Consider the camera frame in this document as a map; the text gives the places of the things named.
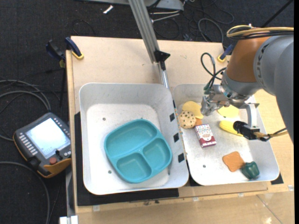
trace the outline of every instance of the green toy vegetable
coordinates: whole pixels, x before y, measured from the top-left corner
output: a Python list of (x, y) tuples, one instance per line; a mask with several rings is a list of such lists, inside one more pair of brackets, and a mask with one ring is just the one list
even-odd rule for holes
[(256, 162), (246, 162), (241, 171), (248, 179), (256, 178), (260, 174)]

